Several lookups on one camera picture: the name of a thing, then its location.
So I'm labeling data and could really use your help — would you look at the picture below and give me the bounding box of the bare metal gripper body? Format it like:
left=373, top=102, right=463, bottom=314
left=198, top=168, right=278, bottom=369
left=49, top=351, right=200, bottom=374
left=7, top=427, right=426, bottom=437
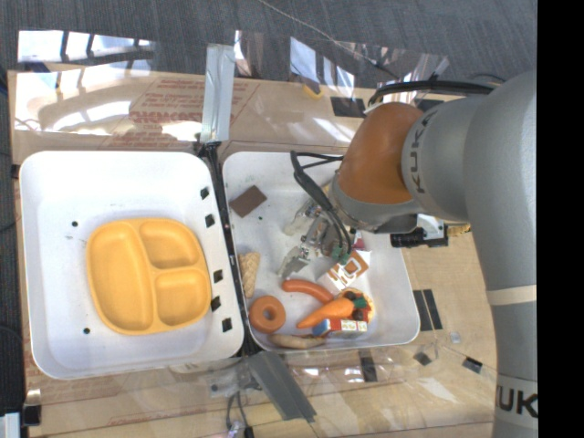
left=299, top=203, right=358, bottom=260

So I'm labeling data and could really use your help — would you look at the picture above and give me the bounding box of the orange sausage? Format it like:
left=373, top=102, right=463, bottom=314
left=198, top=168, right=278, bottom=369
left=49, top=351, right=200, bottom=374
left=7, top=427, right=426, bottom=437
left=280, top=278, right=336, bottom=305

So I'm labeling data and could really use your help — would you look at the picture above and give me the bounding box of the white carton with orange print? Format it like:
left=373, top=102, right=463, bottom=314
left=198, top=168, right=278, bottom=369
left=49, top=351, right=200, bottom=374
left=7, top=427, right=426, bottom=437
left=316, top=247, right=372, bottom=294

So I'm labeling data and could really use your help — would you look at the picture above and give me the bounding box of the beige waffle cone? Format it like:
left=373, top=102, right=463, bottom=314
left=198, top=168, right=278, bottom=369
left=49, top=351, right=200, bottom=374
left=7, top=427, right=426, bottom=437
left=236, top=251, right=262, bottom=299

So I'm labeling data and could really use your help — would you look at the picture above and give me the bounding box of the white plastic tray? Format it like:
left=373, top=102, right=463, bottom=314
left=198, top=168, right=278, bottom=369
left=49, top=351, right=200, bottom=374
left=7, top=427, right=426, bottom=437
left=18, top=149, right=245, bottom=381
left=221, top=151, right=422, bottom=353

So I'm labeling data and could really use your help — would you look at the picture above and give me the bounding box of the brown square biscuit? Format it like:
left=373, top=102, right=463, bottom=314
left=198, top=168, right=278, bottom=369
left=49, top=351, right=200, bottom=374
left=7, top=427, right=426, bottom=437
left=227, top=184, right=269, bottom=219

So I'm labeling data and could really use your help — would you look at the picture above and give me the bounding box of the orange carrot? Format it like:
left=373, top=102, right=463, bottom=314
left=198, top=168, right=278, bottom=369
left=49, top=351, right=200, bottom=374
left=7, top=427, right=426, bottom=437
left=296, top=296, right=369, bottom=330

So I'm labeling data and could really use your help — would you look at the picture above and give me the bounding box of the orange doughnut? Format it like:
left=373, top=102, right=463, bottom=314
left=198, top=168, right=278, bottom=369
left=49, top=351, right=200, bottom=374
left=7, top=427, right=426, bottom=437
left=247, top=294, right=287, bottom=336

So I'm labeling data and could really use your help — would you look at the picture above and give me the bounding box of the beige bread stick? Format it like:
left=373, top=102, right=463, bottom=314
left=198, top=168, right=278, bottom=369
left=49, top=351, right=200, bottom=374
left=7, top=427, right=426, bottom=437
left=267, top=332, right=327, bottom=350

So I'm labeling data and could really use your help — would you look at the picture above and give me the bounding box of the pizza slice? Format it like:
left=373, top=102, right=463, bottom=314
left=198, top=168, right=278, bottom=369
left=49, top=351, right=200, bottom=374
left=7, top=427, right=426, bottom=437
left=335, top=287, right=377, bottom=326

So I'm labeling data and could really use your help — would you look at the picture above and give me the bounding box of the small colourful carton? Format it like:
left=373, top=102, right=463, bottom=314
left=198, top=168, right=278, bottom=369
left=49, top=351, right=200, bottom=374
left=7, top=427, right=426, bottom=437
left=311, top=318, right=369, bottom=339

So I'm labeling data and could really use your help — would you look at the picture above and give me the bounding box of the brown cardboard board, red print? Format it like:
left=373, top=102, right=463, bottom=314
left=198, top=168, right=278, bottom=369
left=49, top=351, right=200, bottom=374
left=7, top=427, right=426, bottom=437
left=6, top=68, right=499, bottom=438

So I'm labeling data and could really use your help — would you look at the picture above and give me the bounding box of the orange divided plate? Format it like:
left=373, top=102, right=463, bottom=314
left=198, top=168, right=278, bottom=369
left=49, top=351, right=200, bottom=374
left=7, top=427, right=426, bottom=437
left=85, top=217, right=214, bottom=337

